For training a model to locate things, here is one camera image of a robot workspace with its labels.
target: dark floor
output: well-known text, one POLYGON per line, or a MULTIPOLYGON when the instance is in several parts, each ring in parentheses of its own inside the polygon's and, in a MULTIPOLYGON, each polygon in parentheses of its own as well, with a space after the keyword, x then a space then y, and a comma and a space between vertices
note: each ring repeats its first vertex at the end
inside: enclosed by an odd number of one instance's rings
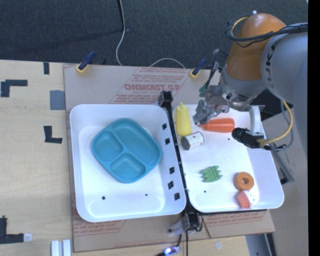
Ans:
MULTIPOLYGON (((225 24, 242 13, 269 13, 285 24, 308 21, 305 0, 54 0, 0 2, 0 59, 79 63, 91 51, 106 65, 148 67, 172 58, 186 68, 208 60, 215 49, 226 53, 232 42, 225 24), (122 38, 123 19, 126 34, 122 38)), ((180 68, 174 61, 157 67, 180 68)), ((268 91, 254 100, 265 105, 262 119, 280 110, 268 91)))

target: black tape mark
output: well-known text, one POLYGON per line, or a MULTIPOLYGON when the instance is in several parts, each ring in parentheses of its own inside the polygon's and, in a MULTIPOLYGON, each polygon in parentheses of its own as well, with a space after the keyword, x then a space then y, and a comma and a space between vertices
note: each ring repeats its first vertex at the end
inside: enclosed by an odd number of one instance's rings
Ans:
POLYGON ((45 140, 44 142, 48 143, 62 143, 62 138, 52 138, 52 126, 44 126, 44 135, 45 135, 45 140))
POLYGON ((7 234, 7 218, 0 218, 0 244, 23 243, 24 234, 7 234))
POLYGON ((49 62, 44 62, 43 63, 43 74, 49 75, 50 70, 49 70, 49 62))
POLYGON ((28 86, 28 80, 6 79, 5 82, 6 82, 9 86, 28 86))
POLYGON ((28 86, 28 80, 13 80, 8 79, 1 82, 0 97, 10 96, 10 86, 28 86))
POLYGON ((1 94, 0 97, 9 97, 10 94, 10 85, 6 82, 1 82, 1 94))
POLYGON ((172 189, 174 187, 173 180, 168 183, 168 189, 172 189))
POLYGON ((66 110, 66 96, 64 91, 50 91, 50 110, 66 110))
POLYGON ((180 199, 180 194, 179 193, 175 193, 174 194, 174 200, 178 200, 180 199))

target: black hole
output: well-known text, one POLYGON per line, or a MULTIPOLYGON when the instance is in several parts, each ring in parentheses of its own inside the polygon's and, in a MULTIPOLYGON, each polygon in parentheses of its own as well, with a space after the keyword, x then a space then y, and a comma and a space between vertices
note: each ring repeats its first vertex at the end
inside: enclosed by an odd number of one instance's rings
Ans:
POLYGON ((173 186, 174 186, 174 182, 173 182, 173 181, 170 181, 170 182, 168 183, 168 188, 171 189, 173 186))
POLYGON ((175 193, 174 194, 174 200, 178 200, 180 198, 180 194, 179 193, 175 193))

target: orange donut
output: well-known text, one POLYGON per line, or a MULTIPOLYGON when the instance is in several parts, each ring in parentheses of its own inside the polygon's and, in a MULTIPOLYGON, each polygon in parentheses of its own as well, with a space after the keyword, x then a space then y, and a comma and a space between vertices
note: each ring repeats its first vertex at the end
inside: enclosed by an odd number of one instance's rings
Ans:
POLYGON ((254 186, 254 178, 247 172, 239 172, 234 178, 235 187, 240 190, 250 190, 254 186))

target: white tray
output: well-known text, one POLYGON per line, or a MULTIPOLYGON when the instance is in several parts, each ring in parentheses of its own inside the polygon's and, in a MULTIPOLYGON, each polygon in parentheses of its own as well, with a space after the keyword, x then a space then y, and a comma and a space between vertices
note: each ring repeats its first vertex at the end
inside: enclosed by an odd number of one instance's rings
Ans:
MULTIPOLYGON (((231 132, 205 131, 195 125, 192 116, 197 105, 186 105, 191 122, 192 133, 201 132, 204 143, 185 150, 181 137, 177 135, 182 167, 190 203, 202 213, 235 212, 278 208, 284 202, 284 193, 277 169, 270 151, 249 148, 232 138, 231 132), (214 182, 203 182, 201 170, 219 166, 222 177, 214 182), (235 175, 250 173, 255 181, 251 191, 257 203, 250 208, 240 208, 236 199, 239 191, 234 185, 235 175)), ((216 119, 233 118, 235 127, 250 129, 250 115, 230 109, 216 119)))
POLYGON ((147 104, 82 104, 70 113, 76 208, 88 222, 179 214, 186 195, 167 113, 147 104), (129 118, 140 124, 162 150, 159 164, 134 183, 122 183, 100 165, 93 138, 107 125, 129 118))

